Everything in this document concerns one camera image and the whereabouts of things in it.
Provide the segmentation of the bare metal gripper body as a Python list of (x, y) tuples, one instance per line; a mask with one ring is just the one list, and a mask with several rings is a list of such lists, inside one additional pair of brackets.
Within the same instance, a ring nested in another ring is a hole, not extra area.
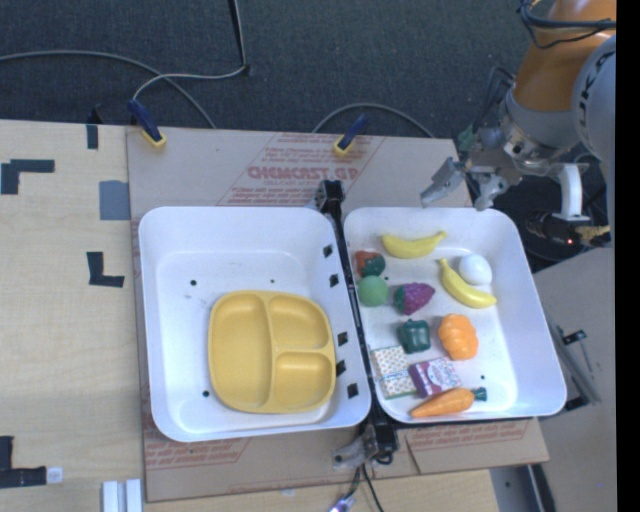
[(483, 185), (511, 186), (525, 175), (545, 176), (562, 154), (562, 148), (540, 143), (512, 119), (497, 126), (471, 124), (462, 132), (462, 162)]

